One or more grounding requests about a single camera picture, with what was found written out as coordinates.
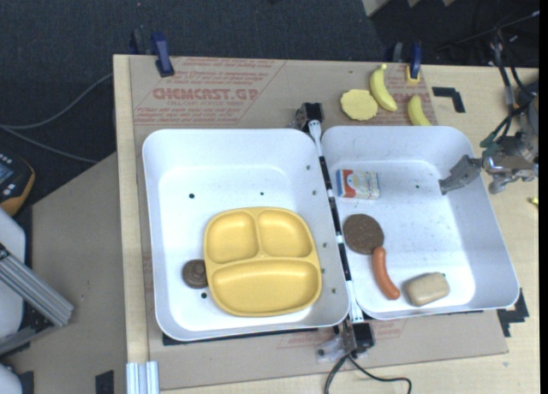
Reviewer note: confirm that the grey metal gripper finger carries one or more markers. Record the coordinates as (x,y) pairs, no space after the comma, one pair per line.
(459,174)

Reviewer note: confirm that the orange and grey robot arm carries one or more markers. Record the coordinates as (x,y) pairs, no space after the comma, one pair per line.
(534,117)

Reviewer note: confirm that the yellow round biscuit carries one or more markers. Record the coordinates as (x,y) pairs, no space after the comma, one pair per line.
(359,104)

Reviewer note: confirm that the yellow banana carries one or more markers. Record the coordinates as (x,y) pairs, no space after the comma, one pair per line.
(417,113)
(382,89)

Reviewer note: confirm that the white blue red carton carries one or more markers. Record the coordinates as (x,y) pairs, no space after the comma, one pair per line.
(357,183)

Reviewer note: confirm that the brown cardboard board red print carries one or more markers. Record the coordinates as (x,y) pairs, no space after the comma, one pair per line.
(205,84)

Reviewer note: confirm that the white plastic tray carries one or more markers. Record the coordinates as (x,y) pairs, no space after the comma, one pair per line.
(424,229)
(240,169)

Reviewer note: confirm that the orange sausage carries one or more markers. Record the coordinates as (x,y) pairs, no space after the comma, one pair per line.
(383,274)

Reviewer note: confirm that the beige bread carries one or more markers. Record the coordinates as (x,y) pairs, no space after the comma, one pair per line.
(427,289)

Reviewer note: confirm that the brown round biscuit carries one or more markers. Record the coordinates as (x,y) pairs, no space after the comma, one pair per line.
(362,233)

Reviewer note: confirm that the yellow divided plate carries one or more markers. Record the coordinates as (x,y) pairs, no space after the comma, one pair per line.
(261,261)

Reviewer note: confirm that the thin black and white rod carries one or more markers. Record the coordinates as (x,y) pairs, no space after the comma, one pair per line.
(330,195)

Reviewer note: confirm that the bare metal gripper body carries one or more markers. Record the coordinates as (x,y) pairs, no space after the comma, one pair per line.
(516,157)

